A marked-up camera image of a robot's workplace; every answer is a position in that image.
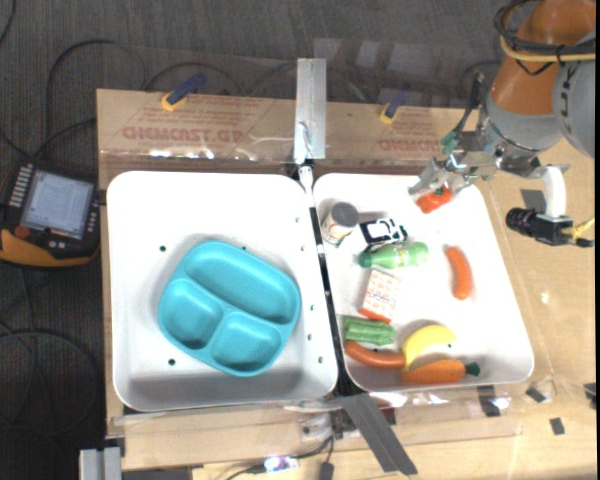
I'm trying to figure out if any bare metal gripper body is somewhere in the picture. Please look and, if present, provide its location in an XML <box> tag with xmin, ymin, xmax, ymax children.
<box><xmin>445</xmin><ymin>130</ymin><xmax>543</xmax><ymax>181</ymax></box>

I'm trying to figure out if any orange pepper with green stem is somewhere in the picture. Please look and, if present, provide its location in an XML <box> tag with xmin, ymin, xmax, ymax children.
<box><xmin>415</xmin><ymin>184</ymin><xmax>454</xmax><ymax>215</ymax></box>

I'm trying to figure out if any black and white carton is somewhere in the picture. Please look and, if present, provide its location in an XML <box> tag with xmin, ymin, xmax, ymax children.
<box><xmin>358</xmin><ymin>215</ymin><xmax>409</xmax><ymax>245</ymax></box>

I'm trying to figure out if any green plastic bottle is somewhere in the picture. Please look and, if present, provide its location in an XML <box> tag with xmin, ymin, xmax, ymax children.
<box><xmin>356</xmin><ymin>240</ymin><xmax>431</xmax><ymax>271</ymax></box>

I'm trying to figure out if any orange sausage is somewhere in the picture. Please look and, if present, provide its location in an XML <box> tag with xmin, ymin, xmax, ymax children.
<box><xmin>343</xmin><ymin>340</ymin><xmax>407</xmax><ymax>370</ymax></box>
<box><xmin>444</xmin><ymin>245</ymin><xmax>474</xmax><ymax>302</ymax></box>

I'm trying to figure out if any white can with grey lid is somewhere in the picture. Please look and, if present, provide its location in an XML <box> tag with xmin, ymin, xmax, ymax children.
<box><xmin>320</xmin><ymin>201</ymin><xmax>361</xmax><ymax>247</ymax></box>

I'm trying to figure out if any orange and white carton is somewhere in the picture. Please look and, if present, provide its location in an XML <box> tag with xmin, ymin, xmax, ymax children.
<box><xmin>357</xmin><ymin>265</ymin><xmax>402</xmax><ymax>325</ymax></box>

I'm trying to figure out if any white plastic tray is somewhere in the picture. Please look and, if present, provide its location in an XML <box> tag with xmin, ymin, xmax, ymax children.
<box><xmin>105</xmin><ymin>169</ymin><xmax>340</xmax><ymax>413</ymax></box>
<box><xmin>311</xmin><ymin>172</ymin><xmax>536</xmax><ymax>394</ymax></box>

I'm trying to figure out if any yellow banana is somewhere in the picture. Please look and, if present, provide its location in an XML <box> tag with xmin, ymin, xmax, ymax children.
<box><xmin>401</xmin><ymin>323</ymin><xmax>458</xmax><ymax>372</ymax></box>

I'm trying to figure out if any green asparagus bundle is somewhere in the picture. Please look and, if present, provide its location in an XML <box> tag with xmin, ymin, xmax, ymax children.
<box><xmin>341</xmin><ymin>315</ymin><xmax>398</xmax><ymax>347</ymax></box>

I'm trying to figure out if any orange carrot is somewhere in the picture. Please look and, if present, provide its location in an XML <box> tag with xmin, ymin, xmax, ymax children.
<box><xmin>400</xmin><ymin>358</ymin><xmax>482</xmax><ymax>386</ymax></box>

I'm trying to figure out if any blue divided plate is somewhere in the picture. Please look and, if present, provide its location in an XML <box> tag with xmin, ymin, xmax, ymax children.
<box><xmin>156</xmin><ymin>239</ymin><xmax>303</xmax><ymax>379</ymax></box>

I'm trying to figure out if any brown cardboard board red print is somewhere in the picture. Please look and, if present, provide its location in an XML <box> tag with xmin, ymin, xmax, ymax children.
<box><xmin>95</xmin><ymin>87</ymin><xmax>556</xmax><ymax>471</ymax></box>

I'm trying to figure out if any black cylinder on white bracket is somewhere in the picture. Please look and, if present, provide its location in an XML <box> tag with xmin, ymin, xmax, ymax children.
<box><xmin>504</xmin><ymin>163</ymin><xmax>577</xmax><ymax>246</ymax></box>

